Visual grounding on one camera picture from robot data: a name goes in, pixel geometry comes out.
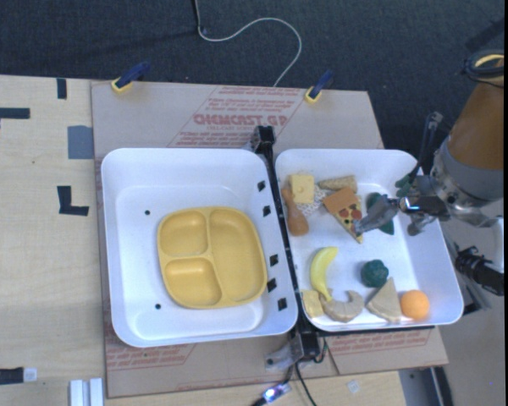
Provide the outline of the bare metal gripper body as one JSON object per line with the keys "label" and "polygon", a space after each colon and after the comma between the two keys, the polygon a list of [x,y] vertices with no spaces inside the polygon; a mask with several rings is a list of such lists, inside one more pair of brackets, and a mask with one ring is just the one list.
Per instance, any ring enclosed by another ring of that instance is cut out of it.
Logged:
{"label": "bare metal gripper body", "polygon": [[399,180],[399,208],[408,215],[429,215],[440,221],[457,219],[475,228],[489,228],[494,219],[481,208],[489,202],[463,190],[453,178],[406,175]]}

